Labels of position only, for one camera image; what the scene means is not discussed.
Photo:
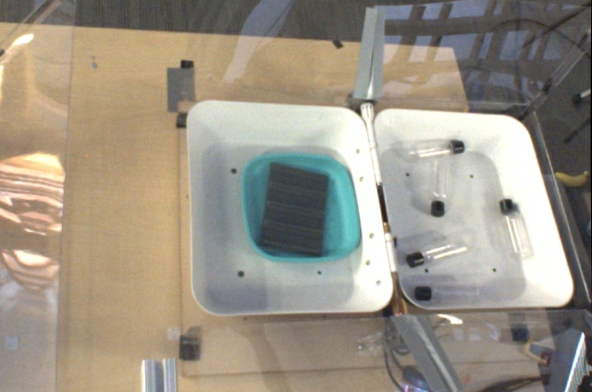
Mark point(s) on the white plastic tray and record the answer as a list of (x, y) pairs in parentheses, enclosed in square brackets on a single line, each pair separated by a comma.
[(277, 122), (532, 279)]

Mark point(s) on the black ribbed rectangular block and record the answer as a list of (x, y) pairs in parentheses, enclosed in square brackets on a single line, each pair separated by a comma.
[(293, 210)]

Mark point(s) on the teal plastic bowl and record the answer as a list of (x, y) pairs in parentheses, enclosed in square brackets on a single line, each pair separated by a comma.
[(344, 214)]

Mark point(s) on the clear plastic bottle black cap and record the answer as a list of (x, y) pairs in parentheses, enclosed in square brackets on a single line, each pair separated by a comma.
[(437, 208), (508, 205), (415, 259), (456, 146), (423, 293)]

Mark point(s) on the yellow banana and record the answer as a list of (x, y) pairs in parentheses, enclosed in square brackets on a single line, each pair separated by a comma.
[(573, 180)]

